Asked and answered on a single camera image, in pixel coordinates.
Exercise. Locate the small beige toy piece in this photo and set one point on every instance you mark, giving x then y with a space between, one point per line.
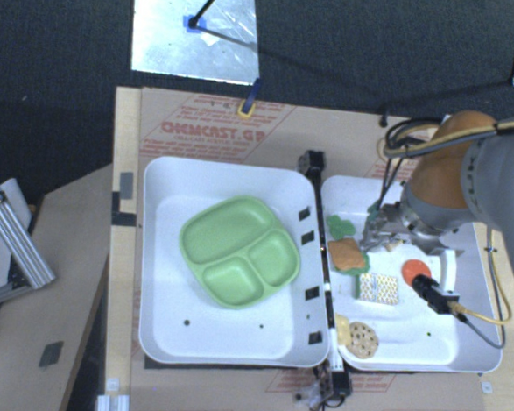
397 244

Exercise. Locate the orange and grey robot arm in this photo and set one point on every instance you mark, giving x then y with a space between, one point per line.
443 178

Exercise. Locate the pale yellow cheese slice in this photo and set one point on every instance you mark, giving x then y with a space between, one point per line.
341 329

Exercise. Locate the thin black and white rod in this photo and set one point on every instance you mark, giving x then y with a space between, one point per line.
326 288

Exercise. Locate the green divided plate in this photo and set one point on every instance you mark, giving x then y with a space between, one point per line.
232 247

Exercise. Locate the orange round disc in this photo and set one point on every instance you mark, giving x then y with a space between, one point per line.
412 269

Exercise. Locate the white plastic tray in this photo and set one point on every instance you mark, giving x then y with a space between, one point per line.
410 338
230 330

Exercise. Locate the yellow and white patterned packet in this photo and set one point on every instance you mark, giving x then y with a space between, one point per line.
379 289

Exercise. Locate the green toy broccoli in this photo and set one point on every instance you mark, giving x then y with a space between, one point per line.
340 227

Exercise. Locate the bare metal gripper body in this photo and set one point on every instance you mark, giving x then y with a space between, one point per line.
413 231

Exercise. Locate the toy sandwich with green lettuce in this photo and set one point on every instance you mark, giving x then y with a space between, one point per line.
345 255

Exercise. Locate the brown chocolate chip biscuit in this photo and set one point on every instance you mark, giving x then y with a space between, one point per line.
363 340

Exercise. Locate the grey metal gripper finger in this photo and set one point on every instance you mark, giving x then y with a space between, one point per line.
365 238
380 241

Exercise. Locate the black cylinder on white bracket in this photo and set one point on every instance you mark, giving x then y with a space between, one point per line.
431 293

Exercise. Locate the brown cardboard board red print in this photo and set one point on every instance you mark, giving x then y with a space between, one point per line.
243 397

